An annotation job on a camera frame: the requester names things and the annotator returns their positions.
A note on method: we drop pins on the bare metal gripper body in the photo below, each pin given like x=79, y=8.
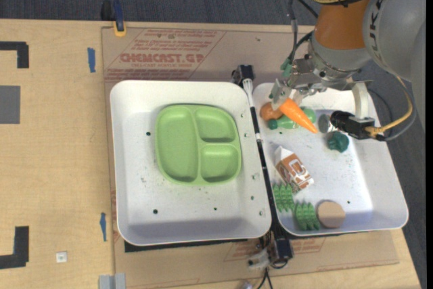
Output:
x=306, y=72

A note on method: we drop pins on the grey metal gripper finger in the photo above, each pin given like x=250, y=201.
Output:
x=298, y=97
x=279, y=94

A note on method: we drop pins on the orange carrot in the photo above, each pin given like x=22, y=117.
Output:
x=297, y=113

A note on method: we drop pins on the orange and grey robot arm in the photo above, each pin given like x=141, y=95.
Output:
x=352, y=13

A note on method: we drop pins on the orange round toy food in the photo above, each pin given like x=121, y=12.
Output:
x=268, y=111

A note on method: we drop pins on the green bottle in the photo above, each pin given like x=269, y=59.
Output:
x=287, y=123

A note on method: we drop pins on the small grey can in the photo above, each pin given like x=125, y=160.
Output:
x=323, y=123

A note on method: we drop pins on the thin black and white rod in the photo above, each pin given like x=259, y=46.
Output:
x=260, y=142

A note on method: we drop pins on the dark green broccoli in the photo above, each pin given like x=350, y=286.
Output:
x=338, y=142

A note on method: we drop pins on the brown cardboard board, red print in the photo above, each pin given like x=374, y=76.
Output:
x=236, y=50

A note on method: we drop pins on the white and orange carton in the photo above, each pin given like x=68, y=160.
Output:
x=292, y=169

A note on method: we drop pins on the white plastic tray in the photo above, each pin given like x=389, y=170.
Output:
x=135, y=162
x=355, y=179

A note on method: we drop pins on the green ribbed toy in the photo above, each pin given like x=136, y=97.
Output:
x=283, y=197
x=306, y=216

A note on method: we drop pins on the green divided plate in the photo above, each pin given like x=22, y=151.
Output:
x=176, y=145

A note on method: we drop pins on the tan round biscuit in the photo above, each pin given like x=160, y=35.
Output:
x=331, y=215

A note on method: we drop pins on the small white square piece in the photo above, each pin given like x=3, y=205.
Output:
x=61, y=256

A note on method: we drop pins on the black cylinder on white bracket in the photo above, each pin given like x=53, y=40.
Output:
x=353, y=125

